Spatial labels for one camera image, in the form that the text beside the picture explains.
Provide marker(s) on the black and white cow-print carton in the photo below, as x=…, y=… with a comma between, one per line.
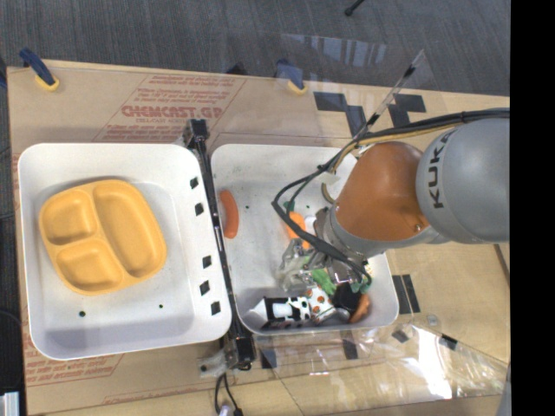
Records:
x=284, y=312

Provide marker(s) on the orange sausage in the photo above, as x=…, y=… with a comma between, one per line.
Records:
x=230, y=215

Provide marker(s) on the thin black and white rod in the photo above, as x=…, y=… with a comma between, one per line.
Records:
x=215, y=232

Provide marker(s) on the white plastic tray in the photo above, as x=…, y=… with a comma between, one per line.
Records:
x=260, y=180
x=173, y=319

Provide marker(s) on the orange carrot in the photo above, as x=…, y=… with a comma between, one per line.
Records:
x=297, y=223

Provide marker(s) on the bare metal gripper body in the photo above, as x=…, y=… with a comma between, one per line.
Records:
x=299, y=262

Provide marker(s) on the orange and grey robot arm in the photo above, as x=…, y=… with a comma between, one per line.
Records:
x=459, y=180

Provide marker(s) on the white can with orange dots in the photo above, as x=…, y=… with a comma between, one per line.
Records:
x=320, y=303

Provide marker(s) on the brown bread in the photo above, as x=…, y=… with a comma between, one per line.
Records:
x=362, y=308

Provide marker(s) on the brown cardboard board red print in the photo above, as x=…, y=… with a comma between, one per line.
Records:
x=130, y=98

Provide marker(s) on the green broccoli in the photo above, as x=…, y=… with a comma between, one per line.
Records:
x=323, y=279

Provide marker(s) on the orange divided plate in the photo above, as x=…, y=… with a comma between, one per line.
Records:
x=104, y=236

